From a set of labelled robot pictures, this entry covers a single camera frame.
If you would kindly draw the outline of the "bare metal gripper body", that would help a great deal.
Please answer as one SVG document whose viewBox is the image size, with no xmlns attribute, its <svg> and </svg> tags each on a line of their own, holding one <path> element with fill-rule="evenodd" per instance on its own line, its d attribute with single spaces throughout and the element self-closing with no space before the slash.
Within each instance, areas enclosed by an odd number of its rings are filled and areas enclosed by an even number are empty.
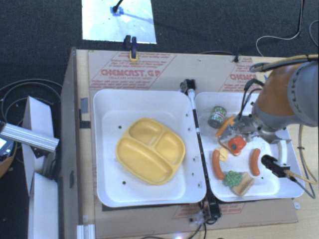
<svg viewBox="0 0 319 239">
<path fill-rule="evenodd" d="M 259 137 L 268 144 L 276 144 L 279 141 L 289 143 L 291 141 L 289 136 L 278 136 L 277 132 L 279 130 L 268 127 L 257 116 L 253 115 L 237 115 L 234 119 L 233 128 L 242 135 L 248 132 L 257 132 L 259 134 Z"/>
</svg>

